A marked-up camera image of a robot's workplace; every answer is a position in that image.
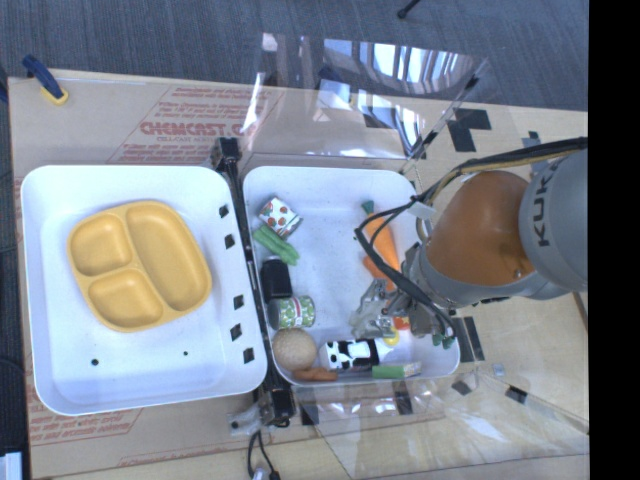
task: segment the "white object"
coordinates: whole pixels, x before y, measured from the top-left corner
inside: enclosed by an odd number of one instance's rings
[[[294,293],[307,294],[315,303],[316,321],[305,330],[317,347],[329,341],[354,339],[349,317],[372,281],[371,274],[362,265],[365,253],[354,233],[366,218],[361,204],[372,200],[375,211],[406,204],[416,194],[411,182],[387,170],[263,166],[250,171],[243,186],[252,229],[261,224],[258,212],[264,201],[274,195],[287,201],[303,219],[287,240],[300,254],[297,265],[289,267],[289,275]],[[404,252],[419,239],[415,219],[404,212],[391,223],[401,260]],[[272,255],[257,242],[253,248],[257,265]],[[269,329],[271,340],[274,335],[275,331]],[[429,336],[418,339],[411,333],[403,333],[389,360],[420,361],[421,377],[442,377],[457,369],[460,348],[457,341],[445,350],[434,347]],[[311,384],[294,379],[291,372],[275,363],[292,384]],[[320,366],[318,359],[314,366]],[[362,372],[341,375],[337,382],[370,381],[371,373]]]
[[[192,313],[122,333],[91,313],[66,241],[85,217],[142,199],[164,202],[183,218],[213,289]],[[218,173],[187,166],[45,166],[25,177],[21,200],[34,380],[51,410],[81,415],[185,402],[246,393],[263,381],[266,352],[251,282],[231,194]],[[235,245],[227,248],[225,237]]]

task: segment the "gray floor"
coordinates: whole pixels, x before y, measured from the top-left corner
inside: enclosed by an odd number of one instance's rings
[[[589,0],[0,0],[0,65],[252,83],[262,33],[487,58],[503,103],[588,109]],[[0,105],[0,455],[24,439],[10,126]]]

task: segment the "orange carrot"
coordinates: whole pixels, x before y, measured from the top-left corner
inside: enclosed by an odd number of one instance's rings
[[[371,215],[373,213],[373,201],[367,201],[362,204],[362,208],[367,213],[367,215]],[[385,217],[378,217],[377,219],[372,220],[365,226],[365,231],[369,235],[369,239],[373,236],[373,234],[378,230],[378,228],[385,221]],[[391,268],[395,270],[400,270],[400,261],[398,260],[398,253],[396,252],[396,246],[393,241],[393,235],[391,234],[391,228],[389,226],[385,226],[382,228],[378,236],[376,236],[375,241],[373,242],[374,248],[378,251],[378,254],[382,256],[384,261],[387,262]]]
[[[395,289],[395,284],[389,279],[373,262],[370,256],[365,256],[362,260],[362,264],[367,268],[371,275],[376,279],[386,279],[387,291],[392,292]]]

